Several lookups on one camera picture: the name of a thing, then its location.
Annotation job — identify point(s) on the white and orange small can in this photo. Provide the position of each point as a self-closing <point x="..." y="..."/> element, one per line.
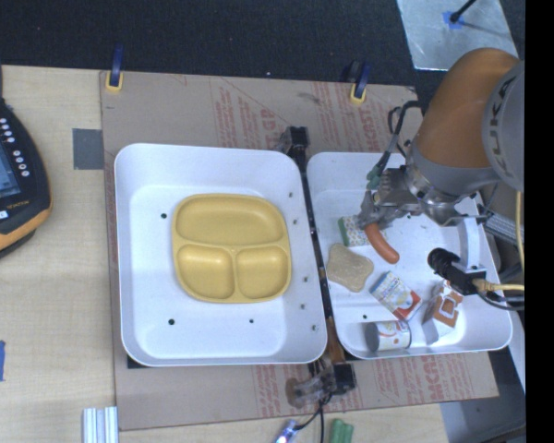
<point x="390" y="336"/>

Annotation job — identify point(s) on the yellow divided plate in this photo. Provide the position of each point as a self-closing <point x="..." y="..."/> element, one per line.
<point x="231" y="247"/>

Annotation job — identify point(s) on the orange and white carton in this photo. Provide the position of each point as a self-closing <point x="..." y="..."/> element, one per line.
<point x="448" y="309"/>

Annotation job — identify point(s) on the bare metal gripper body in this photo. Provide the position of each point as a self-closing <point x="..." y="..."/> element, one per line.
<point x="399" y="192"/>

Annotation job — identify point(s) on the blue white and red carton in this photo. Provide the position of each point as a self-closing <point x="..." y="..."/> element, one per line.
<point x="394" y="293"/>

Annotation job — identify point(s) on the white plastic tray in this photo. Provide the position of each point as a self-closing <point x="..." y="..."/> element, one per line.
<point x="148" y="256"/>
<point x="425" y="243"/>

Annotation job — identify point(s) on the green and white packet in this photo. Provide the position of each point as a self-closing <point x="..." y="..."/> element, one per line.
<point x="351" y="233"/>

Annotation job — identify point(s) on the black cylinder on white bracket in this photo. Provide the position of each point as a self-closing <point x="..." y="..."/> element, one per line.
<point x="452" y="270"/>

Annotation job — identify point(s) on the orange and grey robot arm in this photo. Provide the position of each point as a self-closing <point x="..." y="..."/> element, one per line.
<point x="461" y="123"/>

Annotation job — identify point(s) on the tan toy bread slice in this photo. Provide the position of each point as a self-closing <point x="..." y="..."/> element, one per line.
<point x="349" y="266"/>

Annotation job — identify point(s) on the thin black and white rod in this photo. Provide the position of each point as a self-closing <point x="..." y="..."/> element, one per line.
<point x="315" y="233"/>

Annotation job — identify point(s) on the green ribbed object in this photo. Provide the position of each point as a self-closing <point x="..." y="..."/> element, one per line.
<point x="341" y="432"/>

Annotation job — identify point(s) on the orange toy sausage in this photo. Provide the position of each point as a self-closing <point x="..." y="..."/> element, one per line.
<point x="384" y="246"/>

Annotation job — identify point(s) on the brown cardboard board red print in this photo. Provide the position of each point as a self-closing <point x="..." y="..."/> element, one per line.
<point x="175" y="109"/>

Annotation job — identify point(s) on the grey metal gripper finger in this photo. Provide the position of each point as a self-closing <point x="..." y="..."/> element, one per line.
<point x="393" y="217"/>
<point x="369" y="210"/>

